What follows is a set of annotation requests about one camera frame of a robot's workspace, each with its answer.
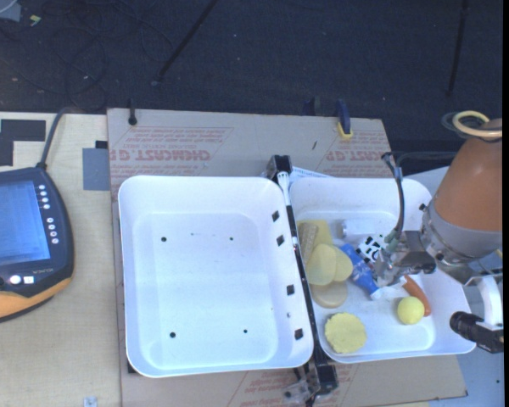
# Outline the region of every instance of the yellow ring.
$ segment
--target yellow ring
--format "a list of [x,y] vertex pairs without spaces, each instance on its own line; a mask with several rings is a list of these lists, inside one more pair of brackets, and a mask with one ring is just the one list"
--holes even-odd
[[502,137],[503,130],[476,130],[475,128],[463,125],[460,122],[460,119],[465,118],[466,116],[473,116],[475,118],[482,120],[483,122],[490,121],[490,119],[486,115],[473,110],[468,110],[465,112],[455,114],[452,117],[452,125],[454,125],[457,130],[469,134],[470,136],[489,137],[489,138]]

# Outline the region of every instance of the yellow ball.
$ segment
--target yellow ball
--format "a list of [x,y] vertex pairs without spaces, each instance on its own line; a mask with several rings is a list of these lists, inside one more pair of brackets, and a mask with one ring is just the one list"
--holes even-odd
[[417,297],[403,297],[398,303],[398,318],[404,324],[417,324],[424,317],[424,304]]

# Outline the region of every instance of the black floor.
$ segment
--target black floor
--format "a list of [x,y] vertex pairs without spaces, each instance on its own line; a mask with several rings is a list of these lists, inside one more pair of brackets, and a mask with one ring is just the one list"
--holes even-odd
[[0,14],[0,111],[301,114],[319,97],[333,115],[341,98],[405,152],[456,151],[448,113],[502,117],[503,0],[214,2],[19,0]]

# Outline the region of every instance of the cardboard sheet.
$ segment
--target cardboard sheet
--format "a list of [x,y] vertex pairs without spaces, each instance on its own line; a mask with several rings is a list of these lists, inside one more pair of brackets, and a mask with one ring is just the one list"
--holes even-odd
[[[293,370],[226,372],[151,379],[128,371],[117,192],[134,175],[259,176],[272,155],[330,176],[389,177],[390,150],[381,120],[353,119],[342,139],[331,117],[220,114],[170,110],[108,110],[115,274],[124,406],[287,406]],[[337,364],[339,387],[317,406],[361,407],[461,397],[466,386],[455,356]]]

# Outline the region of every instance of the button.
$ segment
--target button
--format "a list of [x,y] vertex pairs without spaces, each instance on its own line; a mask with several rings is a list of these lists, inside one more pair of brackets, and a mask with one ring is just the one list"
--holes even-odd
[[23,281],[23,278],[19,275],[13,275],[9,278],[9,283],[12,285],[19,285]]

